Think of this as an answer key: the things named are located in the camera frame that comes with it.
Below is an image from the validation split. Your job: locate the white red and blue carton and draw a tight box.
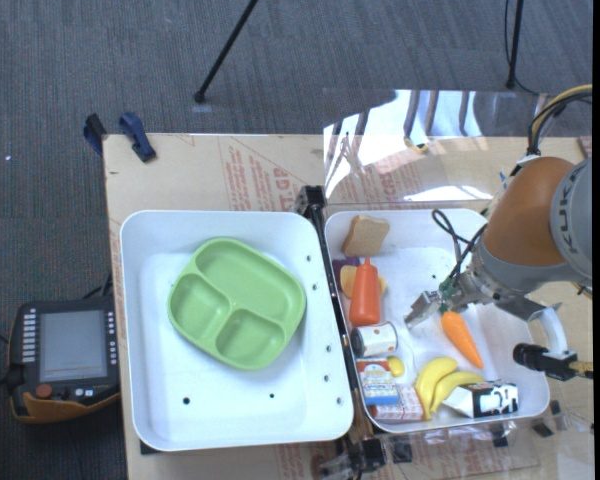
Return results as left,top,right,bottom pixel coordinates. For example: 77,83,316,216
355,357,401,407

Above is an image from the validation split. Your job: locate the black block with thin wires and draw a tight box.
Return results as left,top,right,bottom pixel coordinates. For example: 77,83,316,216
293,184,328,219
345,435,388,473

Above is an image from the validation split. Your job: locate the white plastic tray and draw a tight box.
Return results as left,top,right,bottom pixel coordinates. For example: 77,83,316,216
323,207,552,435
119,209,356,453

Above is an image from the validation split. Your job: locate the purple toy food piece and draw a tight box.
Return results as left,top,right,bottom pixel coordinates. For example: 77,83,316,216
331,256,362,285

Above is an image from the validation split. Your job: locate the red and white packet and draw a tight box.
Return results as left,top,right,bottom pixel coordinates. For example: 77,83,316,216
367,385,427,425

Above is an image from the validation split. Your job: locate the orange sauce bottle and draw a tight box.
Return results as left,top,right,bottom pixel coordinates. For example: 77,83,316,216
348,257,383,328

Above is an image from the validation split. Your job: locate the black and white milk carton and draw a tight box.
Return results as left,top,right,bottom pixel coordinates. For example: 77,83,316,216
441,379,521,420

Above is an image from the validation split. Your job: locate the yellow banana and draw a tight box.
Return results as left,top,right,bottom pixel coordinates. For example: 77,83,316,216
413,356,460,420
429,370,487,415

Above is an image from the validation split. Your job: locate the thin black rod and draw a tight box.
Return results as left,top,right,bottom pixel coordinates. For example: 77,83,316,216
309,206,367,440

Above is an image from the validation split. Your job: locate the white can with orange dots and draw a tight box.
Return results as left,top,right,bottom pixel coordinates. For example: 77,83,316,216
349,321,399,360

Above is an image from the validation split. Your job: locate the black cylinder on white bracket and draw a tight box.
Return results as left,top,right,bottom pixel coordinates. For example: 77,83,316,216
512,303,580,383

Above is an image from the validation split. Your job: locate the brown cardboard board red print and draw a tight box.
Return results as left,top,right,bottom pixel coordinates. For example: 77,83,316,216
102,132,594,480

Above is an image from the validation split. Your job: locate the tan bread slice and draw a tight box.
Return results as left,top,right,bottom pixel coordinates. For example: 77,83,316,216
340,214,392,259

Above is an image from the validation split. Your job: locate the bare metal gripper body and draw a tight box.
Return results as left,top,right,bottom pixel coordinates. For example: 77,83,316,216
436,266,504,315

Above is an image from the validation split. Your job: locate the green divided plate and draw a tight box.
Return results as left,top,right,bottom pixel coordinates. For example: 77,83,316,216
166,236,308,371

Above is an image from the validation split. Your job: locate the orange carrot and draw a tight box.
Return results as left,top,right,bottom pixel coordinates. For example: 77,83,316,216
439,309,485,371

